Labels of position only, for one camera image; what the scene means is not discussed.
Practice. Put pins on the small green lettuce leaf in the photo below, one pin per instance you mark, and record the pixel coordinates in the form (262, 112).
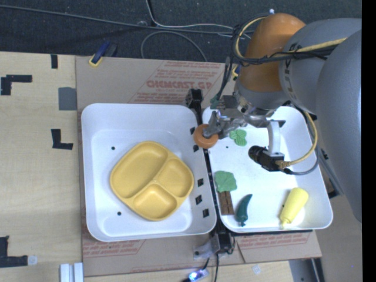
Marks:
(239, 138)

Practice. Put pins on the white plastic tray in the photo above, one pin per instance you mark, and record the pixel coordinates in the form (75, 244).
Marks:
(102, 122)
(264, 187)

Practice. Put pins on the black cylinder on white bracket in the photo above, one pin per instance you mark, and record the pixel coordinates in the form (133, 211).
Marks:
(265, 159)

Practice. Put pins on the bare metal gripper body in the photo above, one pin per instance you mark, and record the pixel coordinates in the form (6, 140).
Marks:
(232, 106)

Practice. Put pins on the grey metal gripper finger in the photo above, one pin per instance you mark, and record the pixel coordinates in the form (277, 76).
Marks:
(230, 124)
(212, 125)

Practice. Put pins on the orange doughnut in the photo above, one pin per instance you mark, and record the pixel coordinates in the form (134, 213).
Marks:
(205, 142)

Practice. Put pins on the thin black rod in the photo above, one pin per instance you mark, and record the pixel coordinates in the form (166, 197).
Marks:
(211, 175)

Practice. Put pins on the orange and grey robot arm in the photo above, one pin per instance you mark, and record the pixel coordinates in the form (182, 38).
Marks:
(323, 104)

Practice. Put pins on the brown cardboard board red print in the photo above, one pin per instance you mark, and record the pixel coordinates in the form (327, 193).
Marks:
(117, 81)

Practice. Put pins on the dark green chili pepper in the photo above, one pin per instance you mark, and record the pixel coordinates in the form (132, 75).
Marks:
(243, 210)

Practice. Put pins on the yellow divided plate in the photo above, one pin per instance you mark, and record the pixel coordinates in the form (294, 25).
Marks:
(141, 166)

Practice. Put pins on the brown chocolate bar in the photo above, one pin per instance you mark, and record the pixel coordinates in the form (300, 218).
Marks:
(226, 203)

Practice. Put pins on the yellow squeeze bottle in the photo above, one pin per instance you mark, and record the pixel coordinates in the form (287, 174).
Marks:
(293, 206)

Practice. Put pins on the large green lettuce leaf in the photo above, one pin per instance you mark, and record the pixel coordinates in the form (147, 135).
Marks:
(225, 181)

